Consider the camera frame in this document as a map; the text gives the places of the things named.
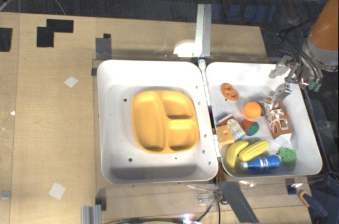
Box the yellow divided plate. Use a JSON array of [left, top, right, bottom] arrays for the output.
[[131, 89, 200, 155]]

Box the brown and white carton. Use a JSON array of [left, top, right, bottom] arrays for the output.
[[264, 96, 293, 147]]

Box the pale wood board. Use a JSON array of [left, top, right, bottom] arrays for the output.
[[93, 17, 312, 224]]

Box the white plastic tray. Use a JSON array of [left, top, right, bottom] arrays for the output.
[[204, 61, 324, 179], [96, 59, 219, 185]]

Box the small brown can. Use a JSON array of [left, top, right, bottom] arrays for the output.
[[257, 100, 269, 117]]

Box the orange blue and white carton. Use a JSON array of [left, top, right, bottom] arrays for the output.
[[216, 112, 247, 141]]

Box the brown pretzel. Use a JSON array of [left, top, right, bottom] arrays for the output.
[[220, 82, 240, 102]]

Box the green leafy vegetable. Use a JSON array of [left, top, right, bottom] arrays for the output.
[[278, 147, 297, 167]]

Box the yellow cheese slice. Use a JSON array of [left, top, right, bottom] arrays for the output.
[[215, 124, 235, 146]]

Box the blue bottle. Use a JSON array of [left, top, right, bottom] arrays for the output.
[[239, 154, 282, 172]]

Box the orange ball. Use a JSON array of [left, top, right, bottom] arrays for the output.
[[243, 101, 262, 120]]

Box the red strawberry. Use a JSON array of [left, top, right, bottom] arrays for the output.
[[240, 119, 260, 137]]

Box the yellow corn cob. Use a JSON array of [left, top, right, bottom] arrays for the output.
[[238, 140, 270, 162]]

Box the yellow banana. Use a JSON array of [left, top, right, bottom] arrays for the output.
[[225, 139, 250, 169]]

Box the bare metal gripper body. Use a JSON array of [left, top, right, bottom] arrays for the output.
[[289, 55, 323, 86]]

